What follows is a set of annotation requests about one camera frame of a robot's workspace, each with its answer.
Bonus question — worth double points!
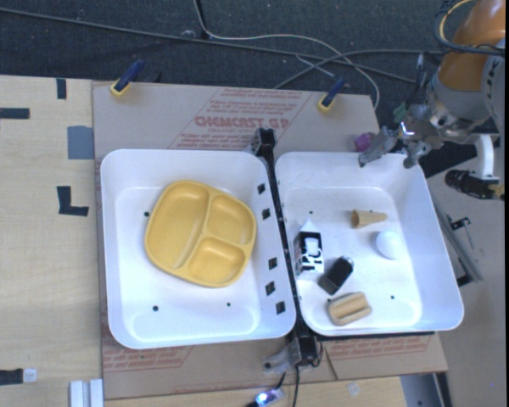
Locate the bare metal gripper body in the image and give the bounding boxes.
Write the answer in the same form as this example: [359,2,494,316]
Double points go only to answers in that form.
[396,103,467,152]

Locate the purple cube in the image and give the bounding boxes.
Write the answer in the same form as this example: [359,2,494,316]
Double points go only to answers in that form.
[354,131,376,153]

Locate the tan ice cream cone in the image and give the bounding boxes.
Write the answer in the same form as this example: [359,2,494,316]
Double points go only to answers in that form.
[350,209,389,229]

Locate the white egg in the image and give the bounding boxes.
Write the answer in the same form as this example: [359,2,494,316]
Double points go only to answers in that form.
[375,230,403,260]

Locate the black and white milk carton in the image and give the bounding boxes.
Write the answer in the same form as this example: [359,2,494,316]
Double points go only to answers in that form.
[293,218,325,276]

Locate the thin black rod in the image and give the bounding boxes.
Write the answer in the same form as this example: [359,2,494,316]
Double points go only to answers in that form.
[265,150,306,338]

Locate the white plastic tray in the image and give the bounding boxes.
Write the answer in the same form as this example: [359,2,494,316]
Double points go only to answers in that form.
[275,151,466,337]
[99,148,298,350]

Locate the black bottle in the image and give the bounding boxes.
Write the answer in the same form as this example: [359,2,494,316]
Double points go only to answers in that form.
[317,256,355,296]

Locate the tan hot dog bun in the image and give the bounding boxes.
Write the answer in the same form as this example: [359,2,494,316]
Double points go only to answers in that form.
[327,291,373,327]

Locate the brown cardboard board red print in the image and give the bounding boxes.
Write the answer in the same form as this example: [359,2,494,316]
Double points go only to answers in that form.
[91,81,450,400]

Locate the yellow divided plate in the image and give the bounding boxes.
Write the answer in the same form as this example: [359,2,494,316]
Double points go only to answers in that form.
[143,179,258,289]

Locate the black cylinder on white bracket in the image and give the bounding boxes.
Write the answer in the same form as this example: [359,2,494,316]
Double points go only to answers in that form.
[445,133,505,202]

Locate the black block with thin wires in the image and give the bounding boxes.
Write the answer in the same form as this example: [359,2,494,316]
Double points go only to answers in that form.
[262,332,323,375]
[246,127,277,157]

